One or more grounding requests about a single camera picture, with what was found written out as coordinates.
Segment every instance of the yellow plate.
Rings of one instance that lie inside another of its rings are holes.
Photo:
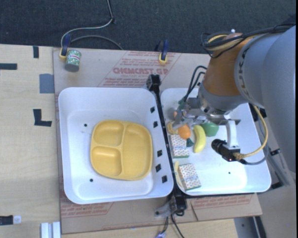
[[[140,180],[152,165],[152,138],[144,126],[122,120],[104,120],[93,130],[90,161],[100,175]]]

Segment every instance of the tin can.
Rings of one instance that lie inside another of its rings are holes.
[[[70,72],[79,70],[81,53],[77,50],[68,50],[66,54],[65,69]]]

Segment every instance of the wooden surface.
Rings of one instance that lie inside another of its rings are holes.
[[[0,238],[39,238],[41,223],[60,221],[54,94],[41,94],[40,74],[53,74],[52,47],[0,45],[0,216],[20,215],[21,224],[0,226]],[[33,109],[51,127],[35,126]],[[233,219],[178,225],[186,238],[237,238]],[[155,237],[161,226],[62,235],[64,238]],[[180,237],[174,225],[168,238]]]

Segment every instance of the small box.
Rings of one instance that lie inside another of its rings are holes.
[[[172,149],[173,158],[188,158],[189,150],[187,148],[183,149]]]
[[[193,164],[179,166],[178,173],[185,190],[201,187],[201,182]]]
[[[170,135],[170,144],[172,149],[187,148],[187,140],[181,138],[178,134]]]

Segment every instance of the cardboard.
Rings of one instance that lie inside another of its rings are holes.
[[[62,234],[163,225],[165,219],[155,218],[154,212],[167,198],[88,205],[77,205],[67,199],[62,176],[58,96],[68,87],[144,87],[150,74],[160,75],[161,91],[188,87],[194,69],[207,66],[210,58],[202,54],[169,53],[167,63],[160,64],[158,52],[77,50],[81,52],[77,72],[65,70],[60,50],[53,50]],[[176,217],[179,223],[262,214],[256,194],[190,198],[187,203],[184,216]]]

